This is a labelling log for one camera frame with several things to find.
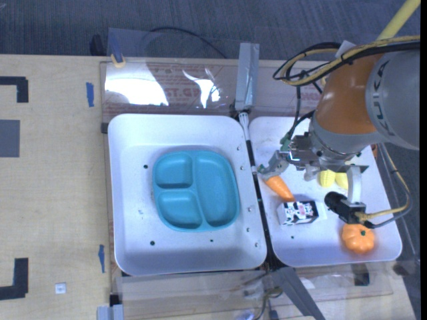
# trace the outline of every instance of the wooden table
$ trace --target wooden table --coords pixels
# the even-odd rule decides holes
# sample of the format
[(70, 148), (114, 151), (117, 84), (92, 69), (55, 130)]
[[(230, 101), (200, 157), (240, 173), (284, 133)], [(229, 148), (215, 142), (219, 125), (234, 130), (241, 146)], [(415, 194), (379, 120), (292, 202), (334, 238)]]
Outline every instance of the wooden table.
[[(105, 58), (0, 55), (0, 76), (26, 77), (29, 82), (28, 103), (17, 103), (16, 86), (0, 85), (0, 119), (20, 120), (19, 157), (0, 157), (0, 286), (13, 284), (16, 258), (29, 260), (28, 293), (25, 298), (0, 301), (0, 319), (95, 319), (97, 307), (109, 304), (102, 60)], [(87, 83), (95, 92), (92, 107)], [(105, 253), (104, 271), (100, 246)], [(390, 264), (385, 267), (384, 278), (392, 293), (320, 301), (324, 316), (415, 319), (402, 278), (393, 273)], [(58, 283), (66, 283), (65, 293), (55, 292)], [(295, 306), (275, 302), (280, 319), (301, 319)], [(236, 312), (230, 311), (215, 318), (234, 316)]]

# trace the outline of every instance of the yellow pole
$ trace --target yellow pole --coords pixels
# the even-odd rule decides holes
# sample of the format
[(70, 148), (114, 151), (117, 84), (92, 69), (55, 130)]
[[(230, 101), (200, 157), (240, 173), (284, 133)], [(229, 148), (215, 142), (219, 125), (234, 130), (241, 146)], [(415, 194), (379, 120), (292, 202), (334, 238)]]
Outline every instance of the yellow pole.
[(420, 4), (421, 0), (406, 0), (377, 40), (393, 38)]

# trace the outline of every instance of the blue tape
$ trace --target blue tape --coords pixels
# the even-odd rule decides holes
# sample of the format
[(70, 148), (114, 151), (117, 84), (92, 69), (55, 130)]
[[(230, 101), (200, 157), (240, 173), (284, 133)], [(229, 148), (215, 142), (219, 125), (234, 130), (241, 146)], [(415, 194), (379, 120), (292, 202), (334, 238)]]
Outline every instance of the blue tape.
[(87, 96), (87, 102), (89, 103), (90, 107), (94, 107), (95, 105), (93, 104), (93, 99), (94, 94), (93, 94), (93, 84), (92, 83), (86, 83), (86, 96)]
[(99, 257), (99, 262), (101, 262), (101, 270), (102, 273), (105, 273), (105, 253), (104, 253), (104, 246), (102, 244), (99, 245), (99, 251), (98, 251), (98, 257)]

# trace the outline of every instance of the white tray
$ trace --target white tray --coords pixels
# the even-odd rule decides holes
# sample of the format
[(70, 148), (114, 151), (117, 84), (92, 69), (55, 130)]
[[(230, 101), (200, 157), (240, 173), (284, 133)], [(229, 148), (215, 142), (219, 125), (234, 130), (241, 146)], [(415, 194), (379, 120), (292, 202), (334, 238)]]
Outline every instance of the white tray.
[[(264, 228), (244, 132), (237, 121), (224, 116), (122, 114), (110, 122), (108, 141), (115, 259), (122, 271), (142, 276), (242, 270), (264, 262)], [(240, 196), (240, 213), (233, 224), (215, 231), (183, 232), (161, 221), (151, 169), (161, 155), (178, 149), (208, 149), (229, 160)]]
[[(250, 123), (250, 137), (257, 166), (268, 165), (274, 151), (280, 148), (280, 139), (290, 129), (293, 122), (293, 117), (258, 117)], [(294, 135), (307, 131), (308, 124), (308, 120), (303, 121), (296, 128)], [(362, 174), (362, 201), (367, 205), (366, 211), (373, 213), (389, 209), (390, 203), (371, 148), (363, 150), (362, 155), (354, 158), (352, 162), (369, 165), (369, 168)], [(307, 182), (304, 181), (303, 176), (304, 172), (296, 171), (292, 165), (282, 173), (282, 178), (297, 200), (314, 200), (320, 207), (323, 217), (308, 224), (280, 225), (276, 208), (281, 200), (260, 180), (273, 250), (280, 261), (291, 267), (310, 267), (392, 261), (400, 255), (402, 241), (395, 222), (374, 230), (376, 245), (371, 252), (358, 255), (347, 250), (340, 239), (344, 222), (335, 213), (327, 210), (323, 204), (324, 196), (329, 191), (337, 191), (344, 195), (347, 191), (341, 189), (337, 184), (330, 188), (320, 187), (316, 179)], [(388, 218), (390, 216), (375, 218), (373, 222), (379, 223)]]

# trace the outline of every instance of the blue plate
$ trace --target blue plate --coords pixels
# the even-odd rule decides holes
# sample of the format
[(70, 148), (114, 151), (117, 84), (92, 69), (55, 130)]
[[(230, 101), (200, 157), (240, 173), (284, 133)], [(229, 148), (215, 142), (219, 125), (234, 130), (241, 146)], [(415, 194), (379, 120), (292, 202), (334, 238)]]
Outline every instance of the blue plate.
[(239, 193), (228, 160), (213, 151), (176, 151), (153, 166), (160, 219), (178, 231), (212, 231), (239, 215)]

